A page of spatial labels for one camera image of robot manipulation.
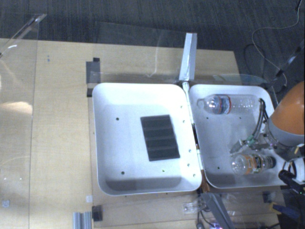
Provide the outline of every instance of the white tray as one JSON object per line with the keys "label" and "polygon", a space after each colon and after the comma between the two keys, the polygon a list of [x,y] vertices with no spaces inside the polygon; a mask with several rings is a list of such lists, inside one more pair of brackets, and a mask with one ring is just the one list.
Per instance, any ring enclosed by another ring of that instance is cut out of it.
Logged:
{"label": "white tray", "polygon": [[261,154],[272,155],[277,164],[260,174],[235,175],[231,169],[230,149],[239,140],[246,139],[254,130],[259,110],[249,114],[209,114],[197,106],[198,99],[212,94],[251,94],[262,98],[270,116],[273,111],[267,91],[258,86],[194,85],[190,89],[190,101],[205,175],[216,188],[279,186],[284,183],[278,178],[284,160],[273,150],[262,150]]}
{"label": "white tray", "polygon": [[[184,91],[102,83],[93,90],[98,183],[109,195],[194,191],[202,175]],[[170,115],[180,158],[149,161],[140,118]]]}

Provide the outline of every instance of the black pad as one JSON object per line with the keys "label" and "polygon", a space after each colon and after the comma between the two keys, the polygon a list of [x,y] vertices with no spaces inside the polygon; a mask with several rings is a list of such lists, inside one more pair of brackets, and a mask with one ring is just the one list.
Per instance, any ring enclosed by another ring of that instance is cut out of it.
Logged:
{"label": "black pad", "polygon": [[169,115],[141,117],[149,161],[180,158]]}

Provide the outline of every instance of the bottle label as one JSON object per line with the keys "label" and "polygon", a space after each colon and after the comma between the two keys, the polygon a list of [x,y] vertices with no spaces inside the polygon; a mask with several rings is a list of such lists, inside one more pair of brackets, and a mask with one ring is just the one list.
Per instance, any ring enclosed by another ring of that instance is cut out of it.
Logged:
{"label": "bottle label", "polygon": [[262,160],[260,157],[255,157],[256,168],[262,168]]}
{"label": "bottle label", "polygon": [[231,111],[231,99],[228,95],[216,95],[219,99],[219,112],[217,114],[227,115]]}
{"label": "bottle label", "polygon": [[252,174],[252,173],[259,173],[262,170],[262,159],[259,156],[254,155],[243,155],[247,160],[248,167],[245,175]]}

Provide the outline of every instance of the wooden table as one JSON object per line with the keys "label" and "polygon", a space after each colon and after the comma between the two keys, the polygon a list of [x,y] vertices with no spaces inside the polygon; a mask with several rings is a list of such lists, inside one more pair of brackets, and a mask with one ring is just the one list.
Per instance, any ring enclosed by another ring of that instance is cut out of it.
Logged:
{"label": "wooden table", "polygon": [[[175,68],[181,64],[179,55],[182,49],[159,48],[156,63],[156,48],[152,47],[38,41],[30,169],[31,229],[70,229],[73,212],[90,211],[92,207],[86,61],[100,57],[102,64],[115,65],[119,72],[125,67],[136,72],[144,63]],[[205,75],[238,73],[234,53],[226,51],[198,50],[196,68],[202,70],[196,73]],[[268,215],[261,216],[264,220],[268,225],[277,222]],[[189,219],[113,229],[192,229],[195,222]]]}

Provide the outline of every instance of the gray carpet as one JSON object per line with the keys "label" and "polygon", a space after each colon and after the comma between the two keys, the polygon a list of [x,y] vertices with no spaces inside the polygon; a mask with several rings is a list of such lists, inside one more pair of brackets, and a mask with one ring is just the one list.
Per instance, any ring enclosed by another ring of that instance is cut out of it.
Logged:
{"label": "gray carpet", "polygon": [[[182,47],[183,40],[166,34],[162,43],[145,38],[140,27],[198,33],[198,48],[232,50],[240,73],[272,79],[277,70],[251,45],[261,27],[284,27],[296,21],[298,0],[0,0],[0,13],[47,13],[40,40],[100,42]],[[106,23],[138,26],[115,27]],[[0,25],[0,37],[14,33],[14,21]],[[262,30],[257,45],[276,65],[285,63],[304,38],[304,2],[300,22],[285,30]],[[288,88],[304,80],[304,55],[287,71]]]}

